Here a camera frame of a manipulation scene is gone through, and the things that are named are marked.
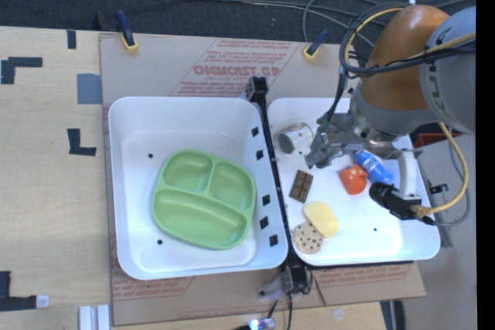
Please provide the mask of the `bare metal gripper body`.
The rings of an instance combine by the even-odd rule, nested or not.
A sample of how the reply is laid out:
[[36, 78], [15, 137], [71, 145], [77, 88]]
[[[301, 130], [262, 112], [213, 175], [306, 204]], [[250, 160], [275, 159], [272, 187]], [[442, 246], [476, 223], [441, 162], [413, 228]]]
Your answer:
[[335, 114], [324, 134], [325, 143], [328, 147], [340, 146], [343, 155], [366, 150], [380, 158], [390, 157], [394, 143], [403, 137], [391, 115], [391, 112]]

